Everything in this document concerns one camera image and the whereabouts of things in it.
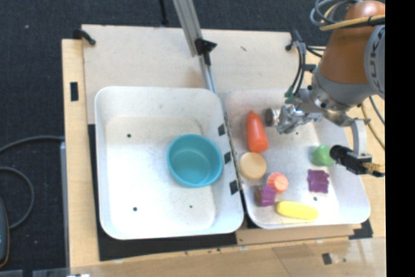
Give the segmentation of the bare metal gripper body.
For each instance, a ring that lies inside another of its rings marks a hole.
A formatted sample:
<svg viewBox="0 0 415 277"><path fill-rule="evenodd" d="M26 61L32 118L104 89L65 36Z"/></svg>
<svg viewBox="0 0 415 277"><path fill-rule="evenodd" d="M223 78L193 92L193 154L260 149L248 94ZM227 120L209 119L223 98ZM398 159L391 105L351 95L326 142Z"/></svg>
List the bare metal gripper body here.
<svg viewBox="0 0 415 277"><path fill-rule="evenodd" d="M347 112L354 106L357 106L357 99L349 95L340 100L322 88L300 88L293 94L292 121L297 126L327 119L338 126L350 126L353 120Z"/></svg>

